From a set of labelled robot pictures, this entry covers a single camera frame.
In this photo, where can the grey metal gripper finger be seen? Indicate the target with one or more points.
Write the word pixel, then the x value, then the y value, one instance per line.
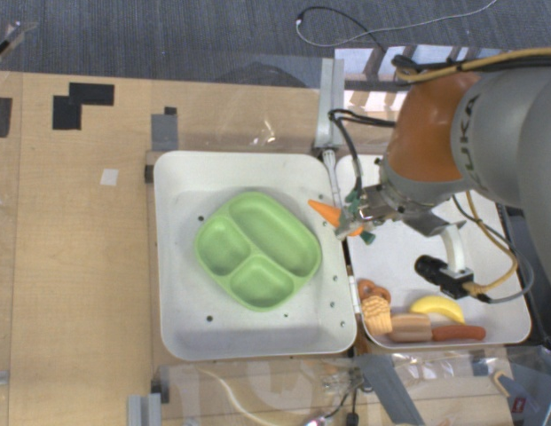
pixel 349 214
pixel 342 231

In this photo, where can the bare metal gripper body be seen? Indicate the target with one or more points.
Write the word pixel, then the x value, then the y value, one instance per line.
pixel 380 206

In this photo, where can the orange carrot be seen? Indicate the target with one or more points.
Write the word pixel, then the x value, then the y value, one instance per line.
pixel 325 210

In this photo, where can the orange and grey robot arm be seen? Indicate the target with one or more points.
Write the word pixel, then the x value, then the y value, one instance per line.
pixel 488 140

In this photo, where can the white plastic tray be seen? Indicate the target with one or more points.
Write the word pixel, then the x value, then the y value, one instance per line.
pixel 182 180
pixel 399 255

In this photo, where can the brown pretzel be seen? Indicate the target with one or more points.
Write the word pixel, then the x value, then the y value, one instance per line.
pixel 368 287

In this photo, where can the green divided plate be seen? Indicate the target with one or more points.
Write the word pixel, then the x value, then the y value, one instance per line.
pixel 262 233

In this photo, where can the tan cupcake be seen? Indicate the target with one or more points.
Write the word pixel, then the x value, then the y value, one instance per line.
pixel 376 317

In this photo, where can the yellow banana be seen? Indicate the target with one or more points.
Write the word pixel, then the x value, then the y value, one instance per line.
pixel 439 306

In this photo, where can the brown bread bun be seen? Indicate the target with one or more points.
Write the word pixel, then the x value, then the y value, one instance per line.
pixel 410 327

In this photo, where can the red sausage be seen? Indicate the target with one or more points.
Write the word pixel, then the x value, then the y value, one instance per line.
pixel 458 333

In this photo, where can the black cylinder on white bracket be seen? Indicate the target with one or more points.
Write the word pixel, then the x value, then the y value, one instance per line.
pixel 440 273

